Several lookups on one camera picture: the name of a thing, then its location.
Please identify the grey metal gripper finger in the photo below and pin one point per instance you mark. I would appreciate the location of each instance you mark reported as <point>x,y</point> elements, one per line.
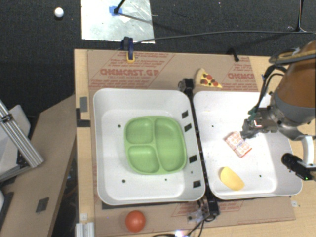
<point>244,134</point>
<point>253,133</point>

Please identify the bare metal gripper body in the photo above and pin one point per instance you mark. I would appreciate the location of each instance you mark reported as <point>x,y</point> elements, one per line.
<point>269,125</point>

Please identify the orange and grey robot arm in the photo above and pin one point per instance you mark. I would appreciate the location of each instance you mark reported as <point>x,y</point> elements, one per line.
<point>297,83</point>

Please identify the orange and white packet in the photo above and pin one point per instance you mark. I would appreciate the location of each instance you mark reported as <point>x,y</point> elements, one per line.
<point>238,144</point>

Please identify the white plastic tray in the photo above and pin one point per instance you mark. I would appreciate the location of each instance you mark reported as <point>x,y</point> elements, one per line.
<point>111,181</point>
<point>266,162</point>

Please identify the thin black rod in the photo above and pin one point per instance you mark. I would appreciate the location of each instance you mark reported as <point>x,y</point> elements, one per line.
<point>200,144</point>

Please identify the yellow toy chip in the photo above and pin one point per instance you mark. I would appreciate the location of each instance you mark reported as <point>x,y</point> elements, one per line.
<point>230,179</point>

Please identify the toy pizza slice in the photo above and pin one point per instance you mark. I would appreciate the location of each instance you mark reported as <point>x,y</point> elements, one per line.
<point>207,79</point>

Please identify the green divided plate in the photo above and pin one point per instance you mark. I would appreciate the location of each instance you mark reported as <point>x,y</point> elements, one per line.
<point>155,144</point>

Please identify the brown cardboard board red print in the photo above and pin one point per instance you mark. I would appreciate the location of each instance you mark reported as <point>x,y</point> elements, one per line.
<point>160,73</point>

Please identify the red-orange ball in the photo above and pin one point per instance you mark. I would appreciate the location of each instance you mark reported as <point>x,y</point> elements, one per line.
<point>135,221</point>

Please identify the white ball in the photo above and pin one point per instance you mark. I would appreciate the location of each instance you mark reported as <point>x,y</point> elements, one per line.
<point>59,12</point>

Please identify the black cylinder on white bracket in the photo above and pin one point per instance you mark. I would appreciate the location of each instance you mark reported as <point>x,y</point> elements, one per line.
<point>295,165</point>

